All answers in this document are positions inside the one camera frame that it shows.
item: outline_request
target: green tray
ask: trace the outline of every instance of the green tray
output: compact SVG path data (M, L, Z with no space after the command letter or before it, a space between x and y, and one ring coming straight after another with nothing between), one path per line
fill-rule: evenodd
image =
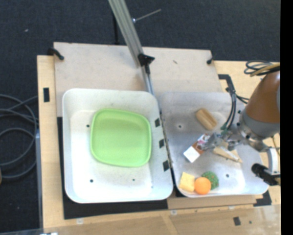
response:
M152 151L152 132L146 117L129 111L102 109L94 114L90 148L100 162L138 167Z

